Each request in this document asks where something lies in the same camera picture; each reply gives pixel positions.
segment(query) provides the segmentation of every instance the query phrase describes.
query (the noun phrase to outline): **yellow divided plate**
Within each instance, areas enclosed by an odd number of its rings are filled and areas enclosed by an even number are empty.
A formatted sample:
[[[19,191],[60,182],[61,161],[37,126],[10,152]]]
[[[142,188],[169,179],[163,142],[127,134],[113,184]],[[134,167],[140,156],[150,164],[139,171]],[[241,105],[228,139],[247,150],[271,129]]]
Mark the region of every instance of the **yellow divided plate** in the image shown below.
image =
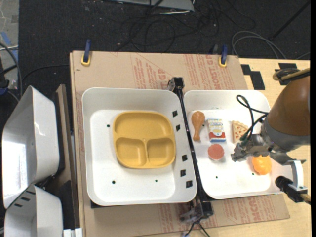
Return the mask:
[[[156,112],[131,111],[116,116],[114,148],[118,161],[129,168],[160,168],[176,157],[170,120]]]

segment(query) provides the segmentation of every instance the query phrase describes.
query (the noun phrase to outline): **black carpet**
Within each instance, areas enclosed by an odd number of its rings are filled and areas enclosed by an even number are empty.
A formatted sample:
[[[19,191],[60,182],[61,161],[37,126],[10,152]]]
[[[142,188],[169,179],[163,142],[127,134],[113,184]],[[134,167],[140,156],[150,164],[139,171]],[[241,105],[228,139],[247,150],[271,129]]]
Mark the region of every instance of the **black carpet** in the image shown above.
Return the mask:
[[[50,97],[63,83],[69,106],[71,88],[69,53],[84,50],[207,54],[226,44],[232,54],[232,37],[251,31],[272,37],[308,0],[196,0],[195,13],[159,15],[169,9],[99,0],[20,0],[19,65],[24,90],[28,85]],[[243,33],[241,37],[253,35]],[[296,59],[311,46],[311,6],[307,6],[271,47],[258,36],[241,39],[236,51],[242,58]],[[302,59],[309,60],[310,55]],[[10,96],[0,98],[0,130],[14,108]]]

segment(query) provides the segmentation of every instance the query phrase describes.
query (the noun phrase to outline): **brown cardboard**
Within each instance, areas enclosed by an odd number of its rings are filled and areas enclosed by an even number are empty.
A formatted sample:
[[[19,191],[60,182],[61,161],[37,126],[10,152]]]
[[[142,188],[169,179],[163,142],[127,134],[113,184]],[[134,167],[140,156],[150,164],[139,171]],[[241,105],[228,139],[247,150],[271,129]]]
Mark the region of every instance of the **brown cardboard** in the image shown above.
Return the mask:
[[[179,221],[179,215],[189,210],[187,204],[127,205],[91,209],[86,191],[81,96],[90,87],[164,89],[172,77],[184,78],[185,91],[247,89],[239,60],[229,56],[227,67],[221,68],[217,62],[218,55],[92,52],[91,64],[85,67],[80,63],[82,55],[82,51],[74,51],[70,60],[80,226],[84,236],[164,236],[164,233],[174,232],[175,234],[167,236],[178,237],[180,234],[176,232],[185,232],[190,228],[190,224]],[[221,227],[240,228],[244,224],[264,221],[273,222],[272,225],[277,226],[276,220],[290,217],[286,203],[292,206],[293,202],[285,201],[283,195],[217,200],[212,202],[215,214],[202,222],[202,225],[208,228],[208,231],[211,228],[218,229],[215,232],[223,232],[224,235],[220,236],[251,236],[243,231],[237,234],[234,229],[222,230]],[[255,236],[266,236],[265,226],[267,225],[256,225],[251,230],[247,228],[247,231]]]

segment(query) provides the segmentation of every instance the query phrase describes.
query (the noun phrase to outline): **red slice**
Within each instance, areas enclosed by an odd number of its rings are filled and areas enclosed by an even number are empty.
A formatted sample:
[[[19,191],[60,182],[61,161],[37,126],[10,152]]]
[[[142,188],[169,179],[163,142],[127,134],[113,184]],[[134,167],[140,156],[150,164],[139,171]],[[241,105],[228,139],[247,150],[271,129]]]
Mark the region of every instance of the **red slice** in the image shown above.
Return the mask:
[[[224,149],[219,144],[213,144],[208,148],[208,156],[212,160],[220,160],[224,156]]]

